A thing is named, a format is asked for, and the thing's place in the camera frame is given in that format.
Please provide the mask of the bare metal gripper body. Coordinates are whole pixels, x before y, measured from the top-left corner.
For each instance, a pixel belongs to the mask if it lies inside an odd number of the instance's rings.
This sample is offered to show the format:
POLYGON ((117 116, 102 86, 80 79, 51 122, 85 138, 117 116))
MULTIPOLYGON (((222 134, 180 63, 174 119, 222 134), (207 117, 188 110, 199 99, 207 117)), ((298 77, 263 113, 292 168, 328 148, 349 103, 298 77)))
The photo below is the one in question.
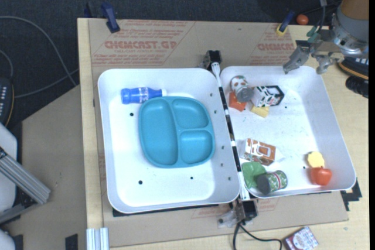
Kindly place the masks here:
POLYGON ((318 31, 312 28, 305 40, 297 40, 298 46, 312 57, 368 58, 368 43, 356 39, 343 28, 329 28, 318 31))

